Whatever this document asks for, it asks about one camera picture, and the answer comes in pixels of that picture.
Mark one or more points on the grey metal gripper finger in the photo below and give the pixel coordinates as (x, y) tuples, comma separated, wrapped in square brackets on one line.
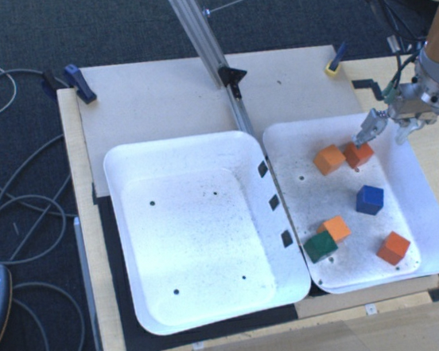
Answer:
[(371, 125), (406, 128)]

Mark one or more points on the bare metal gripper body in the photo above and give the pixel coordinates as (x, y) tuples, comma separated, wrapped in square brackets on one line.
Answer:
[(408, 103)]

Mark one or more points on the dark orange cube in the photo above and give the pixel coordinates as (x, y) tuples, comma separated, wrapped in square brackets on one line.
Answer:
[(360, 155), (393, 249)]

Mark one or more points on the light orange cube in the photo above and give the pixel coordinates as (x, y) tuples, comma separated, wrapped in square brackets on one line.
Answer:
[(338, 228), (329, 159)]

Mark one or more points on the blue cube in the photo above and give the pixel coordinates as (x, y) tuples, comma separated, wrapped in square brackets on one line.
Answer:
[(369, 200)]

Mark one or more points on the white plastic tray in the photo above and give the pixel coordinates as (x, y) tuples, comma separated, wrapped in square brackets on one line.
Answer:
[(326, 196), (195, 234)]

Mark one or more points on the green cube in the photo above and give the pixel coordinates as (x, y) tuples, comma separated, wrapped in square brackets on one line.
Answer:
[(320, 246)]

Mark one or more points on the pale flat board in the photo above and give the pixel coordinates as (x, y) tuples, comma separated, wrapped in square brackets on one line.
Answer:
[(162, 106)]

